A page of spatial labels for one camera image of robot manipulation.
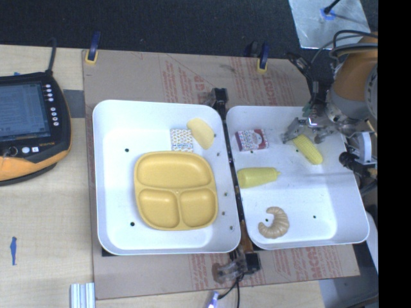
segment yellow plate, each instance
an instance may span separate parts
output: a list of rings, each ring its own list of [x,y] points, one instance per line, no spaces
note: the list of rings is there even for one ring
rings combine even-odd
[[[213,170],[198,154],[155,151],[134,166],[134,189],[142,219],[161,230],[206,227],[217,217]]]

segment shrimp toy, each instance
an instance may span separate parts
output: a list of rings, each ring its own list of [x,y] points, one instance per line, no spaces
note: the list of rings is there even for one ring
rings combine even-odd
[[[267,213],[273,214],[274,220],[269,227],[264,225],[264,223],[259,223],[258,230],[260,234],[270,239],[276,239],[287,233],[290,223],[288,222],[288,217],[284,210],[279,207],[269,207]]]

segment dark background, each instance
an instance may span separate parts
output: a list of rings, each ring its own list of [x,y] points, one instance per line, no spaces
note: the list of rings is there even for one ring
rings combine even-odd
[[[378,0],[360,0],[371,31],[378,31]],[[267,42],[269,58],[301,49],[288,0],[0,0],[0,44],[99,48],[161,53],[243,56],[252,41]],[[313,72],[330,82],[323,51]]]

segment wooden table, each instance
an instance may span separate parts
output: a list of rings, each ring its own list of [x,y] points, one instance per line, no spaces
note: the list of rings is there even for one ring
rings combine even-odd
[[[48,67],[51,48],[0,45],[0,76]],[[83,90],[82,50],[58,48],[54,77],[64,90]],[[0,187],[0,307],[69,307],[69,288],[93,282],[84,118],[72,119],[70,154],[44,175]],[[10,244],[17,238],[16,265]],[[319,283],[241,288],[240,307],[323,307]],[[198,307],[210,291],[98,300],[96,307]],[[218,302],[235,307],[236,291]]]

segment brown cardboard sheet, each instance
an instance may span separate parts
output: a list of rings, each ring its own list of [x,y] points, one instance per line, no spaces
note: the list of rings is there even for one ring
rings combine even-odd
[[[99,51],[95,64],[83,62],[94,285],[98,300],[220,289],[213,264],[226,253],[113,256],[103,254],[97,235],[92,110],[106,99],[198,104],[212,88],[226,88],[227,107],[303,106],[310,95],[304,76],[287,60],[269,59],[265,74],[257,58]],[[240,286],[301,282],[359,275],[352,245],[259,251],[261,270]]]

